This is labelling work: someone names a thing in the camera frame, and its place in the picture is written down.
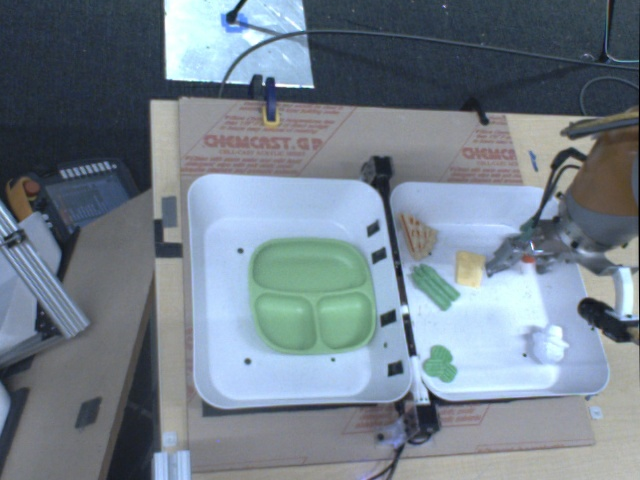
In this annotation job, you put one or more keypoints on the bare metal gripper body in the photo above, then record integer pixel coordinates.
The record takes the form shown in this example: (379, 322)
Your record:
(560, 240)

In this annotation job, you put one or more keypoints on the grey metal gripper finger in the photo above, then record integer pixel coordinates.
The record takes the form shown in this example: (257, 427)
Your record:
(543, 265)
(501, 259)

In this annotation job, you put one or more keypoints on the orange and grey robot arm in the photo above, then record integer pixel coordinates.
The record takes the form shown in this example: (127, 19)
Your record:
(607, 183)

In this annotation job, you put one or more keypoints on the small white and orange bottle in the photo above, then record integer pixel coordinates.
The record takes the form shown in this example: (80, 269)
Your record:
(528, 266)

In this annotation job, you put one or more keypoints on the yellow toy cheese block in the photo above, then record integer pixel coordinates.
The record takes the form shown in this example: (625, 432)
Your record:
(469, 269)

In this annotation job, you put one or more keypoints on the white plastic tray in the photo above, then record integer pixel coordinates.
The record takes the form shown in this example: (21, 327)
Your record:
(495, 328)
(225, 318)

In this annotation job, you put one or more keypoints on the green toy asparagus bundle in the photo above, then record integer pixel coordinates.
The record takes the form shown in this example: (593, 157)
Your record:
(435, 286)

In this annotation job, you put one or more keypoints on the white crumpled lump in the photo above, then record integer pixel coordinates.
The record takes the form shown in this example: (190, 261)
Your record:
(547, 345)

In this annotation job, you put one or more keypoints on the toy pizza slice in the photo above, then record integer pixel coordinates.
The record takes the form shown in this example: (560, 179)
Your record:
(417, 235)

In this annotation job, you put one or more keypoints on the thin black and white rod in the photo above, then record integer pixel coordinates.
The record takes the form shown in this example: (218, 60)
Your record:
(400, 278)

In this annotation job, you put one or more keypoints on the green divided plate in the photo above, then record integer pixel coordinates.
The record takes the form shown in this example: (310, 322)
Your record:
(310, 295)

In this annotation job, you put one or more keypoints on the brown cardboard board, red print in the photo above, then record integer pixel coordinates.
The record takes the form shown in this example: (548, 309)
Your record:
(325, 133)

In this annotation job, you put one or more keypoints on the black cylinder on white bracket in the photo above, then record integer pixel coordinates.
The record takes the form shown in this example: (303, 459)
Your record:
(607, 318)

